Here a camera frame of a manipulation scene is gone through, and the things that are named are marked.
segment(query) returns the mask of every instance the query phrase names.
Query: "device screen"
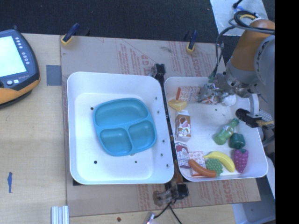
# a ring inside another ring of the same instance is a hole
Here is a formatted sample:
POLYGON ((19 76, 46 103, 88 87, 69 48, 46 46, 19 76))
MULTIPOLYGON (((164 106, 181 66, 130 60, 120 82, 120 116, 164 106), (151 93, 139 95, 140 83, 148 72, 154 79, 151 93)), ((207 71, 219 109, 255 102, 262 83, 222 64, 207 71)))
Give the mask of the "device screen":
POLYGON ((11 36, 0 38, 0 77, 25 72, 26 68, 11 36))

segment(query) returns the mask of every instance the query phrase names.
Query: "wooden table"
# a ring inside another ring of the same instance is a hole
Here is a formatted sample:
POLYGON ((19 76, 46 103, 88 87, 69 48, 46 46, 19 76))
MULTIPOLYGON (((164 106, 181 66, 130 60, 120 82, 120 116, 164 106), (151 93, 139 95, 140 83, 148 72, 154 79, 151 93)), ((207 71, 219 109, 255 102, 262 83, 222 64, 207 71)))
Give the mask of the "wooden table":
MULTIPOLYGON (((23 35, 35 52, 41 82, 24 100, 0 109, 0 223, 49 224, 51 207, 67 205, 62 87, 46 82, 46 65, 61 65, 60 36, 23 35)), ((183 224, 235 223, 230 204, 174 211, 183 224)), ((71 217, 70 223, 141 224, 147 213, 71 217)), ((152 223, 178 221, 166 210, 152 223)))

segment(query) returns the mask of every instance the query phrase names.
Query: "toy banana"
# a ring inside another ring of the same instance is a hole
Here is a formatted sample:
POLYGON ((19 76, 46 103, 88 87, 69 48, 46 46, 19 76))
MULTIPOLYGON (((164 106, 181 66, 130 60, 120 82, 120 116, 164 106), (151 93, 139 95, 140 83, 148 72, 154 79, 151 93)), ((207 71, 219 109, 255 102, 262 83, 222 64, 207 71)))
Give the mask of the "toy banana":
POLYGON ((209 159, 218 159, 226 167, 228 171, 235 171, 234 161, 229 156, 220 151, 210 152, 208 155, 205 155, 204 157, 209 159))

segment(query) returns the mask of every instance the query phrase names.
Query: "blue and yellow clamp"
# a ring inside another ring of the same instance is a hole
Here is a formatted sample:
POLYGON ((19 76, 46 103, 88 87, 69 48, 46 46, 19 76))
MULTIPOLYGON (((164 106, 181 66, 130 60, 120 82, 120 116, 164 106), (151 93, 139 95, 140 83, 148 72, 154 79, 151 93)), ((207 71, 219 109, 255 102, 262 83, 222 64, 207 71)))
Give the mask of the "blue and yellow clamp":
POLYGON ((194 32, 193 32, 193 34, 190 38, 190 41, 188 42, 187 47, 186 47, 186 51, 188 53, 192 53, 194 51, 195 41, 196 41, 197 35, 198 35, 198 31, 194 30, 194 32))
POLYGON ((71 29, 60 38, 60 41, 62 44, 67 45, 71 42, 71 40, 73 39, 73 35, 76 34, 76 32, 79 30, 80 28, 80 24, 79 23, 75 23, 71 29))

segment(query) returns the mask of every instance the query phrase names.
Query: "blue plate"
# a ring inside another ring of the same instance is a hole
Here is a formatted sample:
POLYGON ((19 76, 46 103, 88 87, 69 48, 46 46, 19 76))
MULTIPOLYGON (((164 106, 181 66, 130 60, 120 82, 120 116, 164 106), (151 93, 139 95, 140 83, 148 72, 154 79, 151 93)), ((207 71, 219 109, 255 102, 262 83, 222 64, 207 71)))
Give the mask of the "blue plate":
POLYGON ((112 156, 141 152, 157 140, 153 118, 147 106, 136 98, 98 105, 93 112, 93 124, 101 145, 112 156))

